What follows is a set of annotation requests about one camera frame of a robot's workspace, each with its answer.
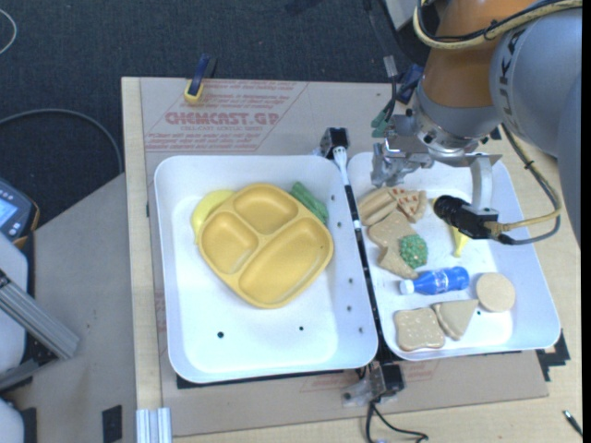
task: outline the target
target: white plate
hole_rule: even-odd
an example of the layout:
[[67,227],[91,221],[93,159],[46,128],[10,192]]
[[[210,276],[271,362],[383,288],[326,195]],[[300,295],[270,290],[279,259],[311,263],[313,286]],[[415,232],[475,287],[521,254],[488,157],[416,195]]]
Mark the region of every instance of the white plate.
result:
[[[361,199],[373,187],[370,182],[372,154],[357,154],[348,165],[351,186],[357,199]],[[490,207],[500,213],[500,222],[517,222],[523,219],[514,194],[511,179],[501,162],[492,168],[493,196]],[[425,190],[429,199],[451,195],[468,202],[472,199],[472,177],[468,168],[452,168],[436,162],[431,169],[418,169],[408,174],[400,187],[408,190]],[[452,255],[454,241],[448,225],[439,219],[430,205],[424,217],[412,225],[428,245],[428,263],[417,272],[456,265],[464,266],[471,277],[470,287],[439,295],[413,293],[402,295],[398,290],[401,279],[377,264],[380,248],[364,238],[368,253],[376,302],[384,340],[390,349],[411,361],[444,358],[468,354],[504,353],[528,349],[544,349],[552,346],[560,336],[561,325],[549,293],[533,245],[502,245],[489,240],[469,240],[461,257]],[[509,232],[511,237],[528,237],[525,228]],[[446,338],[440,349],[420,349],[406,352],[396,342],[393,315],[398,310],[430,306],[437,302],[476,298],[477,278],[485,272],[500,272],[509,278],[516,289],[513,308],[504,313],[490,313],[480,306],[459,341]]]
[[[306,186],[329,210],[334,254],[293,302],[248,304],[199,255],[190,225],[201,198],[257,182]],[[368,289],[340,173],[318,156],[174,156],[154,187],[163,258],[168,352],[196,383],[361,367],[378,347]]]

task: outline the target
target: yellow divided plate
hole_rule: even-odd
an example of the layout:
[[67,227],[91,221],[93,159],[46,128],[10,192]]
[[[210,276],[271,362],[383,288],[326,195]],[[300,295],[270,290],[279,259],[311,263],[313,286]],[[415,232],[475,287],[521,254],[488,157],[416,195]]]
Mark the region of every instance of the yellow divided plate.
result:
[[203,223],[199,252],[240,297],[277,308],[302,293],[332,258],[328,229],[272,184],[233,194]]

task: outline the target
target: yellow clamp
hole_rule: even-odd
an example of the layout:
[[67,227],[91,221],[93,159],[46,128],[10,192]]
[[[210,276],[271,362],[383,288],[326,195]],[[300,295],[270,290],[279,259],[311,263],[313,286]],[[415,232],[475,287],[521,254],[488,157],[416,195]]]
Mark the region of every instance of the yellow clamp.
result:
[[197,103],[197,100],[199,100],[201,93],[203,92],[202,81],[208,72],[210,74],[213,72],[214,68],[215,59],[209,54],[202,54],[199,63],[197,64],[197,69],[195,69],[195,76],[193,76],[193,78],[187,83],[187,87],[185,88],[184,95],[187,103],[190,103],[191,105]]

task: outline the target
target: bottle cap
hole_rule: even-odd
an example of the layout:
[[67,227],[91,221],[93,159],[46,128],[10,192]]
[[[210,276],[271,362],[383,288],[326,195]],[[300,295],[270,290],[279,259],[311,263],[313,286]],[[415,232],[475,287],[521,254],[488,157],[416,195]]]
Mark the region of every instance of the bottle cap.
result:
[[415,285],[410,279],[404,279],[400,281],[400,293],[408,295],[415,291]]

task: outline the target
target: blue water bottle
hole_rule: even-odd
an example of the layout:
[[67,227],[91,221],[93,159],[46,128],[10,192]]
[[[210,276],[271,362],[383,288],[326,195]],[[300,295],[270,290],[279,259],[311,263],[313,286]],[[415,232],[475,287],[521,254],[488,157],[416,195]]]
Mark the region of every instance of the blue water bottle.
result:
[[462,291],[468,285],[470,285],[468,271],[462,266],[455,266],[454,268],[423,272],[414,281],[410,279],[400,281],[400,292],[403,294],[418,292],[435,295],[449,291]]

